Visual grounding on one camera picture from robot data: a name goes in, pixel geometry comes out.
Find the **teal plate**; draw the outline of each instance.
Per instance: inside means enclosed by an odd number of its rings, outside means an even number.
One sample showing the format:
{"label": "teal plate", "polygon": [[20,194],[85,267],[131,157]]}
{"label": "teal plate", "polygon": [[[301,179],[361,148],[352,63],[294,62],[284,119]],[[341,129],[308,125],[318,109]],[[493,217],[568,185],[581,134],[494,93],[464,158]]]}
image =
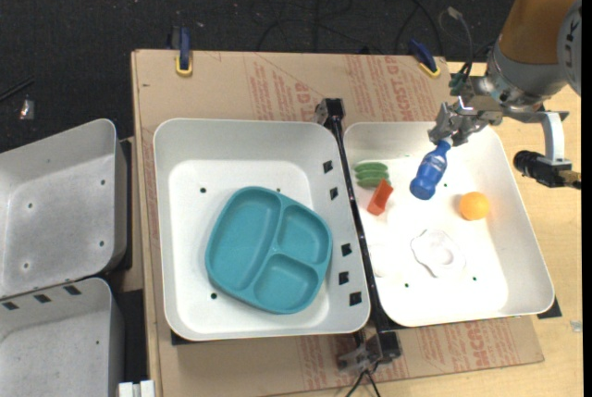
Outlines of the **teal plate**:
{"label": "teal plate", "polygon": [[236,191],[205,250],[210,281],[275,314],[302,311],[316,297],[331,259],[332,237],[317,213],[261,187]]}

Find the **red object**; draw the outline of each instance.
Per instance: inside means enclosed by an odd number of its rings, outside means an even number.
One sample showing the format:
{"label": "red object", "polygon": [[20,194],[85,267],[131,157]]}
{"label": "red object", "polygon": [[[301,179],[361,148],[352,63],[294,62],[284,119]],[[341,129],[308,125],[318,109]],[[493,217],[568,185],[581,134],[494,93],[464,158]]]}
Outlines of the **red object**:
{"label": "red object", "polygon": [[385,179],[382,179],[380,183],[378,183],[378,186],[372,195],[372,199],[370,200],[370,204],[366,208],[368,213],[376,216],[384,213],[387,206],[387,200],[389,199],[392,191],[393,188],[387,183]]}

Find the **orange ball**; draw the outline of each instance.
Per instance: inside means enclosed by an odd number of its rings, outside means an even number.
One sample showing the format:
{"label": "orange ball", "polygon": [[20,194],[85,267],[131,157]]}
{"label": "orange ball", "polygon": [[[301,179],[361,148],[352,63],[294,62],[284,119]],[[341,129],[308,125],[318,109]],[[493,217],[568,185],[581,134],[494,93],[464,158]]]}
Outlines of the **orange ball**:
{"label": "orange ball", "polygon": [[483,193],[470,192],[462,196],[459,210],[467,221],[483,219],[489,212],[489,200]]}

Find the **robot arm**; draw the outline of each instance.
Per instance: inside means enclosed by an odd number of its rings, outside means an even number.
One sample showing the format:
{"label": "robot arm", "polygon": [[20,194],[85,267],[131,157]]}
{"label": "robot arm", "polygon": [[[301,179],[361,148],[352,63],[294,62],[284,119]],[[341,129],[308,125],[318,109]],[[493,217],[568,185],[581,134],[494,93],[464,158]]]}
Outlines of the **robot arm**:
{"label": "robot arm", "polygon": [[454,146],[461,145],[503,117],[541,123],[545,155],[522,151],[514,165],[546,186],[581,188],[580,175],[563,155],[561,122],[569,113],[543,106],[567,83],[581,95],[581,33],[582,0],[515,0],[488,56],[486,75],[452,78],[450,94],[457,102],[440,106],[430,141],[451,137]]}

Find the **cardboard sheet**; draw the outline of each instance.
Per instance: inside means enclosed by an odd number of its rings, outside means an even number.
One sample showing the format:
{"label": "cardboard sheet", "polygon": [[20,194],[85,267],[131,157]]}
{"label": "cardboard sheet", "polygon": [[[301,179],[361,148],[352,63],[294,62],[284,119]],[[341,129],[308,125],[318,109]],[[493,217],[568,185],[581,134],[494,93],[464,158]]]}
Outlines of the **cardboard sheet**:
{"label": "cardboard sheet", "polygon": [[[174,344],[163,307],[154,178],[154,130],[170,118],[312,120],[325,97],[343,99],[345,123],[433,120],[451,101],[448,69],[431,79],[410,56],[194,52],[193,74],[175,73],[174,53],[132,56],[136,137],[144,221],[151,378],[159,395],[256,397],[351,386],[337,369],[351,336],[312,336]],[[458,373],[543,360],[530,317],[399,331],[403,356],[376,381]]]}

